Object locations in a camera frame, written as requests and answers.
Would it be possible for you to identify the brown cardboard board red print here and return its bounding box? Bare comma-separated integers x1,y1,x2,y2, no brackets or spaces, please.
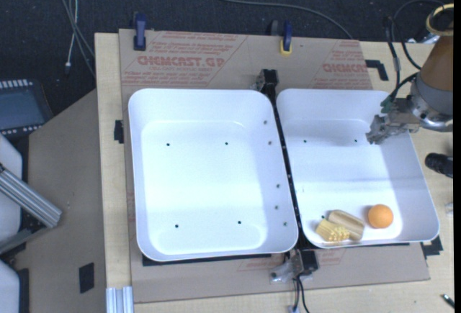
118,28,431,304

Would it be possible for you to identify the black cylinder on white bracket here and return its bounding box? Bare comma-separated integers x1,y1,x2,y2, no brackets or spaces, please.
424,152,455,178

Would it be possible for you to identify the orange ball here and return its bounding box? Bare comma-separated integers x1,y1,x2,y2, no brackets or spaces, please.
367,204,395,230

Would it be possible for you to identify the thin black rod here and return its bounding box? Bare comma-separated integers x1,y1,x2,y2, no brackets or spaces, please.
272,94,305,252

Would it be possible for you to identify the tan toy bread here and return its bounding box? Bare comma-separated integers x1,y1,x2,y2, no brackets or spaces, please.
328,209,366,242

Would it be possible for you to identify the yellow toy corn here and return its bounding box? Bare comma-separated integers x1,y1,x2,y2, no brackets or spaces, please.
315,219,351,243

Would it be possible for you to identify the white plastic tray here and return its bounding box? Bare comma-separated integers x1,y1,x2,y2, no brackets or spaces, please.
127,88,300,263
275,88,442,250

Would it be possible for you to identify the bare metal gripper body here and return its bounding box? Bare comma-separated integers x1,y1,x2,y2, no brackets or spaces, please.
385,97,455,135

